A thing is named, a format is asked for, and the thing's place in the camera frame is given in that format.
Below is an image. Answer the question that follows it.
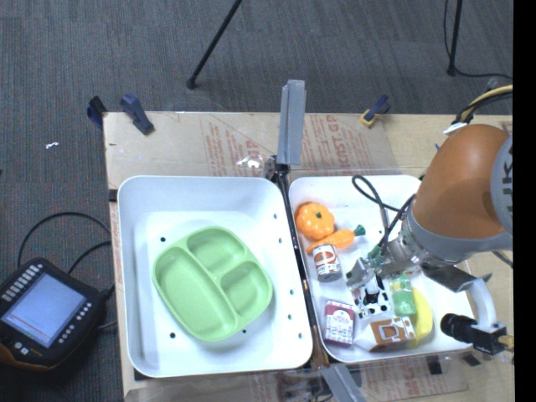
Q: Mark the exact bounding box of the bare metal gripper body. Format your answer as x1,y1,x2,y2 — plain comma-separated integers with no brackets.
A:
368,226,425,276

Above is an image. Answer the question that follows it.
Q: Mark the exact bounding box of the small red and white can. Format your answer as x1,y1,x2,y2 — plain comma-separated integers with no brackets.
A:
312,244,343,283

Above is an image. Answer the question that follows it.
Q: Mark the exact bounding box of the black and white cow carton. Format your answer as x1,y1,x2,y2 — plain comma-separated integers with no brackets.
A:
353,275,394,319

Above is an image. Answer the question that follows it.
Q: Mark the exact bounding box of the orange carrot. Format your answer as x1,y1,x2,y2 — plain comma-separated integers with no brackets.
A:
306,224,367,255

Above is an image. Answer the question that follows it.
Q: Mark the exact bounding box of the green carton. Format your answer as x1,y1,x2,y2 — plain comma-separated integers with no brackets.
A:
386,274,416,317

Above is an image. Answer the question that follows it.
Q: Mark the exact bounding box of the pink and white carton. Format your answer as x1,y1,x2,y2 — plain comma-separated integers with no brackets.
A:
322,299,358,347

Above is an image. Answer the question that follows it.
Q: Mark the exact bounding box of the brown and white carton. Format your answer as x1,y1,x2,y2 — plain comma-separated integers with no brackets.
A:
354,315,417,353

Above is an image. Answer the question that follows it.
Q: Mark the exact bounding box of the orange pumpkin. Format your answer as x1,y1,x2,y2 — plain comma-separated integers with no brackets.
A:
295,201,337,242

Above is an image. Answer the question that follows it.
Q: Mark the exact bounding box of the yellow banana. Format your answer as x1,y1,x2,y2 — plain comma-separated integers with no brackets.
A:
411,286,435,346

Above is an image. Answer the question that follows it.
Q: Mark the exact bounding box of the white plastic tray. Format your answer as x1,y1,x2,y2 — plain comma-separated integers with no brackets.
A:
116,174,314,379
287,174,479,365

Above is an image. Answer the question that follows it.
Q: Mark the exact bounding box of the green divided plate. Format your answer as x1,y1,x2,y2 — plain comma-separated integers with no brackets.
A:
151,225,275,343

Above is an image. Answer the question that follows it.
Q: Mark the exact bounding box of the brown cardboard board red print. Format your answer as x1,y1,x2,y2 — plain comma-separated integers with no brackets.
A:
102,111,513,402

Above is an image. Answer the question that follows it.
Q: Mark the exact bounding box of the black cylinder on white bracket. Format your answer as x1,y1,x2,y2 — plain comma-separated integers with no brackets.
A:
421,261,508,356

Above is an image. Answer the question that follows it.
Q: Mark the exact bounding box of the black block with thin wires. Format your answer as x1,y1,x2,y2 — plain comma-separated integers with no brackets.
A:
264,155,291,179

